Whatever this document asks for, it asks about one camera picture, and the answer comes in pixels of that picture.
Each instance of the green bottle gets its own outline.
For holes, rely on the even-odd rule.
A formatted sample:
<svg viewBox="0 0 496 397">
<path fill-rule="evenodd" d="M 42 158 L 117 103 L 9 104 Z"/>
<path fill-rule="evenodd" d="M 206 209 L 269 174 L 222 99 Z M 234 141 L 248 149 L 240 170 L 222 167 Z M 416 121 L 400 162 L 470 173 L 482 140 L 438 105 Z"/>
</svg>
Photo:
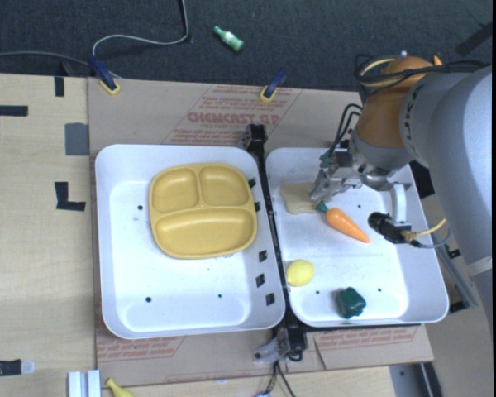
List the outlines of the green bottle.
<svg viewBox="0 0 496 397">
<path fill-rule="evenodd" d="M 213 28 L 213 32 L 221 37 L 221 40 L 228 44 L 233 50 L 239 51 L 242 49 L 242 46 L 245 44 L 243 40 L 238 39 L 229 31 L 224 31 L 218 26 Z"/>
</svg>

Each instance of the orange carrot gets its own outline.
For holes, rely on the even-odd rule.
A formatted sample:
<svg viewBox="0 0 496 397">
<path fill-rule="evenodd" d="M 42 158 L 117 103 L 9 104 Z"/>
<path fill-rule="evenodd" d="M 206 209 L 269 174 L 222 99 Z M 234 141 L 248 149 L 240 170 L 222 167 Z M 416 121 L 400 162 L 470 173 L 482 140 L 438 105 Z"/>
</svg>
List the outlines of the orange carrot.
<svg viewBox="0 0 496 397">
<path fill-rule="evenodd" d="M 356 238 L 362 242 L 370 242 L 370 238 L 360 229 L 356 223 L 352 221 L 342 210 L 339 208 L 327 208 L 324 202 L 320 202 L 316 209 L 325 213 L 325 217 L 329 225 L 349 237 Z"/>
</svg>

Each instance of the yellow plate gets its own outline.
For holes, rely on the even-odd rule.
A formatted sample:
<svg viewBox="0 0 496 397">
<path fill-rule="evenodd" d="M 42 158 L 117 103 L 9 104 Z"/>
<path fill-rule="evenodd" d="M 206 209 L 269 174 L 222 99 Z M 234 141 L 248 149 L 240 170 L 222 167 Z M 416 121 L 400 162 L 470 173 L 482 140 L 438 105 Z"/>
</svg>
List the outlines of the yellow plate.
<svg viewBox="0 0 496 397">
<path fill-rule="evenodd" d="M 248 181 L 225 164 L 160 172 L 150 185 L 149 212 L 156 244 L 179 259 L 230 255 L 248 247 L 257 233 Z"/>
</svg>

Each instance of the lemon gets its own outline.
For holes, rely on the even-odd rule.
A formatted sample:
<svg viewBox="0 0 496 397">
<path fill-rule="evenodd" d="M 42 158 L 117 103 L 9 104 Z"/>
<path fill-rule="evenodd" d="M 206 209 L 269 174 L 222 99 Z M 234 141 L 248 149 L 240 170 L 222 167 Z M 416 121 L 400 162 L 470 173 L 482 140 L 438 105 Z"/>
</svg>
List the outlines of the lemon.
<svg viewBox="0 0 496 397">
<path fill-rule="evenodd" d="M 314 276 L 314 265 L 310 261 L 297 259 L 287 266 L 287 282 L 293 287 L 307 285 Z"/>
</svg>

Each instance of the light wood surface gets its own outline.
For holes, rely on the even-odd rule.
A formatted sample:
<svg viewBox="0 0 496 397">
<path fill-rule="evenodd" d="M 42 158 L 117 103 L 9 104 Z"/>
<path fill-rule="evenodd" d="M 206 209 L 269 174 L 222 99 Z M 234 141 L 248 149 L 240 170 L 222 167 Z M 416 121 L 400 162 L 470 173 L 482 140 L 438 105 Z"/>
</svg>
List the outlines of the light wood surface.
<svg viewBox="0 0 496 397">
<path fill-rule="evenodd" d="M 27 117 L 0 117 L 0 360 L 33 360 L 32 374 L 0 377 L 0 396 L 66 395 L 69 371 L 95 369 L 89 157 L 69 156 L 64 125 L 88 123 L 86 79 L 0 74 L 0 105 L 27 105 Z M 84 212 L 57 210 L 54 182 Z M 387 367 L 288 375 L 295 394 L 393 397 Z M 252 396 L 268 378 L 154 385 L 140 396 Z M 111 395 L 108 390 L 103 396 Z M 287 395 L 280 381 L 274 397 Z"/>
</svg>

